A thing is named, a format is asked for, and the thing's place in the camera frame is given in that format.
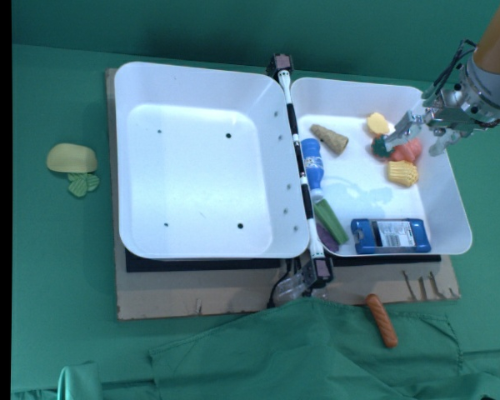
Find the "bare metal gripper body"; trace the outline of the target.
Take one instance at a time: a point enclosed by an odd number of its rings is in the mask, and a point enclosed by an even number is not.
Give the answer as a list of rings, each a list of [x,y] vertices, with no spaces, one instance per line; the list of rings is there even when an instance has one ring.
[[[461,90],[426,91],[422,95],[425,123],[434,132],[452,129],[462,137],[477,130],[495,128],[500,124],[500,106],[482,94]]]

